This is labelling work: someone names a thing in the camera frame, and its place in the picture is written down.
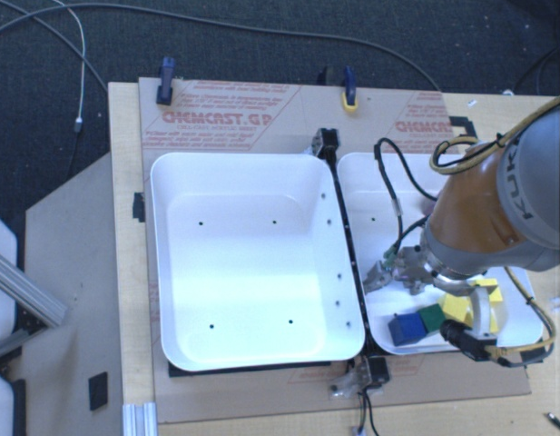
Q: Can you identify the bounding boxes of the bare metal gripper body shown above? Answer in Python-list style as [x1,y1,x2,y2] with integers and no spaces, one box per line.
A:
[394,244,473,297]

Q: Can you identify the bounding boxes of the blue cube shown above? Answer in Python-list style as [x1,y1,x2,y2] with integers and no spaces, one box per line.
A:
[388,312,428,347]

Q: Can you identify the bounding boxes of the green cube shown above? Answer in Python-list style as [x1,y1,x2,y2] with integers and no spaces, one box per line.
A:
[418,303,447,333]

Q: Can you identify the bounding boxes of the black block with thin wires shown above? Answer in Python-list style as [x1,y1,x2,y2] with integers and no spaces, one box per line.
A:
[311,127,340,161]
[364,356,392,388]

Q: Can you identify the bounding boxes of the brown cardboard board, red print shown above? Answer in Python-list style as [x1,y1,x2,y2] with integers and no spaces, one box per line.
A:
[137,77,533,424]

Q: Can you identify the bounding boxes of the black cylinder on white bracket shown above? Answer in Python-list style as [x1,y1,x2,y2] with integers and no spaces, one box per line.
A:
[439,283,499,362]

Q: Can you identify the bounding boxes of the white plastic tray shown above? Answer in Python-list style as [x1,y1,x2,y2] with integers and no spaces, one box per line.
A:
[336,152,545,356]
[150,152,368,373]

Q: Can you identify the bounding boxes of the thin black rod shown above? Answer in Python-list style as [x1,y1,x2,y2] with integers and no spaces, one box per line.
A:
[327,155,370,359]

